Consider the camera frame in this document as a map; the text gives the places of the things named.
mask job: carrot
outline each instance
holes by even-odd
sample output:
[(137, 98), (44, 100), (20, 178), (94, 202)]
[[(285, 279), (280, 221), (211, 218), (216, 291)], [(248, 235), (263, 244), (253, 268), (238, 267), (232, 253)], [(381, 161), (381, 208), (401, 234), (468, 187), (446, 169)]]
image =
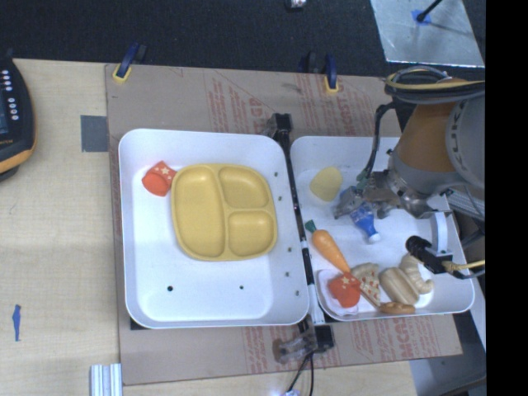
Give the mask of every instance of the carrot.
[(350, 273), (350, 266), (332, 235), (327, 230), (317, 229), (313, 220), (306, 222), (304, 227), (312, 233), (312, 243), (321, 255), (343, 273)]

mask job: blue mark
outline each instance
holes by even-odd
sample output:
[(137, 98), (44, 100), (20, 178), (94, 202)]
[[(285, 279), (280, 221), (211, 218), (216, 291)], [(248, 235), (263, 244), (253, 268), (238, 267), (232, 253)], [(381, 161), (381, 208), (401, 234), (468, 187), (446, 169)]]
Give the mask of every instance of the blue mark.
[(419, 15), (420, 13), (422, 13), (422, 12), (423, 12), (423, 10), (413, 10), (413, 11), (411, 12), (411, 14), (412, 14), (412, 18), (414, 19), (414, 21), (415, 21), (418, 25), (428, 25), (428, 24), (430, 24), (430, 23), (431, 23), (431, 16), (429, 16), (428, 14), (427, 14), (426, 17), (424, 18), (424, 20), (421, 21), (421, 22), (417, 19), (418, 15)]
[(20, 333), (20, 310), (21, 306), (19, 304), (15, 305), (15, 312), (13, 313), (13, 325), (15, 326), (15, 342), (19, 342), (20, 339), (18, 338)]

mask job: white bottle cap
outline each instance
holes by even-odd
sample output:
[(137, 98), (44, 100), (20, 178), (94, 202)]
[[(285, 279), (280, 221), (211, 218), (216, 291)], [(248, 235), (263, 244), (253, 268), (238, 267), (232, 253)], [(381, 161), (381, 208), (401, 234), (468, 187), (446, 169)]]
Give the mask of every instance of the white bottle cap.
[(381, 236), (379, 233), (374, 233), (369, 236), (369, 243), (379, 242), (380, 240), (381, 240)]

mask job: blue bottle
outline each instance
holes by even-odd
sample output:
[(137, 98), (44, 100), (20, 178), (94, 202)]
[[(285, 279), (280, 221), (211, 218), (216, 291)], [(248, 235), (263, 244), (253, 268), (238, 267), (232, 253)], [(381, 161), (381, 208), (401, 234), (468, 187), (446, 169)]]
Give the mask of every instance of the blue bottle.
[(381, 239), (380, 234), (374, 228), (374, 213), (369, 203), (363, 202), (350, 213), (350, 218), (358, 228), (366, 233), (369, 243), (378, 242)]

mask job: black device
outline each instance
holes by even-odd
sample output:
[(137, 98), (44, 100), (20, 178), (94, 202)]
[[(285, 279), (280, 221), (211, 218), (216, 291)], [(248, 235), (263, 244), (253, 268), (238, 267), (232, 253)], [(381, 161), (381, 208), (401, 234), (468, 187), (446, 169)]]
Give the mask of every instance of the black device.
[(26, 83), (12, 58), (0, 59), (0, 182), (35, 150), (36, 119)]

